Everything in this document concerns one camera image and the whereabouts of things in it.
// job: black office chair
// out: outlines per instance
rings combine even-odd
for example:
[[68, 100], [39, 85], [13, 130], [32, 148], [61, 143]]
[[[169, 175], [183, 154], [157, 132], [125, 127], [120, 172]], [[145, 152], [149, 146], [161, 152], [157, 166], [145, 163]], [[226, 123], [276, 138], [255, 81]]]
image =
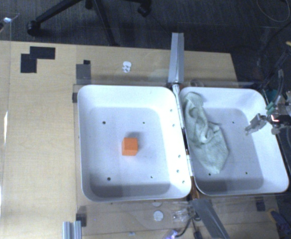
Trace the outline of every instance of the black office chair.
[[[82, 0], [63, 0], [59, 4], [55, 5], [53, 8], [49, 9], [45, 13], [43, 13], [41, 16], [37, 17], [36, 20], [32, 20], [28, 22], [27, 24], [27, 33], [32, 36], [37, 36], [40, 34], [40, 25], [50, 19], [51, 17], [54, 17], [55, 15], [59, 14], [60, 12], [64, 11], [65, 9], [75, 5], [76, 3], [80, 2]], [[137, 2], [140, 3], [140, 7], [138, 8], [138, 13], [140, 13], [143, 17], [148, 16], [148, 14], [151, 11], [151, 0], [126, 0], [131, 2]], [[115, 42], [113, 33], [110, 29], [110, 25], [105, 13], [105, 9], [101, 3], [101, 0], [86, 0], [86, 8], [91, 9], [94, 8], [99, 19], [101, 20], [103, 27], [105, 29], [107, 39], [112, 46], [117, 46], [117, 43]]]

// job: towel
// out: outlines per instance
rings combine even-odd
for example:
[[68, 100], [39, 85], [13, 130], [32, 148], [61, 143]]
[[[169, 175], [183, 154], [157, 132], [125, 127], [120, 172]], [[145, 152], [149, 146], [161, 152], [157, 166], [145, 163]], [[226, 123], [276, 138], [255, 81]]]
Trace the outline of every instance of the towel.
[[220, 173], [229, 155], [220, 127], [207, 121], [199, 94], [186, 94], [182, 107], [190, 152], [210, 173]]

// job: white tray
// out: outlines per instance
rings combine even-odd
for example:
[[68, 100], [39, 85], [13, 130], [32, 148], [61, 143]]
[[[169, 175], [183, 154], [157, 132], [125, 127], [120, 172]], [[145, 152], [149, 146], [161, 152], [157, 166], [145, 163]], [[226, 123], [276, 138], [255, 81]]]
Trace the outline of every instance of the white tray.
[[[82, 190], [92, 201], [178, 199], [191, 188], [174, 94], [163, 87], [88, 85], [78, 93]], [[136, 156], [122, 156], [137, 137]]]
[[266, 103], [261, 94], [250, 89], [187, 87], [180, 98], [189, 92], [201, 95], [206, 116], [220, 125], [229, 156], [219, 174], [209, 174], [191, 156], [195, 181], [207, 195], [247, 195], [279, 193], [287, 189], [289, 178], [277, 139], [271, 126], [245, 135], [244, 128], [257, 114], [266, 114]]

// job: orange cube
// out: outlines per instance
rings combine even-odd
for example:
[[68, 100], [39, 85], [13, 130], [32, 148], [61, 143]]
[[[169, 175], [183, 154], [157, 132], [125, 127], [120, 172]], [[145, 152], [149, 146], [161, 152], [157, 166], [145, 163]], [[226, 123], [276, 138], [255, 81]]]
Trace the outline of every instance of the orange cube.
[[138, 139], [125, 137], [122, 141], [122, 155], [135, 156], [138, 152]]

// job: chair caster wheel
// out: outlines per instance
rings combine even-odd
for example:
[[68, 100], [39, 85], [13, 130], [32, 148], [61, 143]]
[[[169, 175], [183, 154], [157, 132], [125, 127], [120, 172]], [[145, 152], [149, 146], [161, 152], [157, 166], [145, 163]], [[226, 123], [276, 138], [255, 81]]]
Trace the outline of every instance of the chair caster wheel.
[[151, 7], [145, 4], [141, 4], [138, 8], [138, 13], [140, 13], [143, 17], [147, 17], [151, 12]]
[[36, 20], [32, 20], [27, 23], [27, 33], [31, 36], [37, 36], [40, 34], [40, 23]]

